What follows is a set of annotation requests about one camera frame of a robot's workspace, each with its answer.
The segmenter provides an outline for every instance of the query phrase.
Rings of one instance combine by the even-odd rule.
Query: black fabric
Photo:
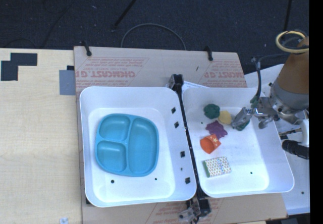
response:
[[[114,30],[131,1],[0,0],[0,47],[73,49],[83,40],[146,49],[183,50],[185,44],[201,52],[208,46],[238,53],[246,74],[255,71],[253,56],[284,53],[275,38],[287,15],[287,30],[309,35],[309,0],[291,0],[289,13],[289,0],[136,0]],[[285,61],[268,58],[261,68]]]

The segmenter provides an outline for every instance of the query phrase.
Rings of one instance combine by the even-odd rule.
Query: blue divided plate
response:
[[[105,116],[98,125],[95,158],[109,173],[146,176],[155,169],[158,152],[158,129],[146,118],[111,114]]]

